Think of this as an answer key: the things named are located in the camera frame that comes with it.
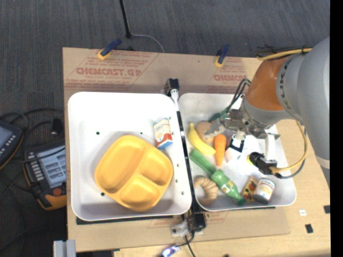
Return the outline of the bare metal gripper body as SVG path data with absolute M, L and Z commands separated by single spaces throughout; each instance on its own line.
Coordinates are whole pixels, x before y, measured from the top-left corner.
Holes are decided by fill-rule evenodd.
M 258 139 L 267 137 L 266 129 L 269 127 L 255 121 L 244 109 L 230 109 L 224 118 L 223 125 L 227 129 L 244 132 Z

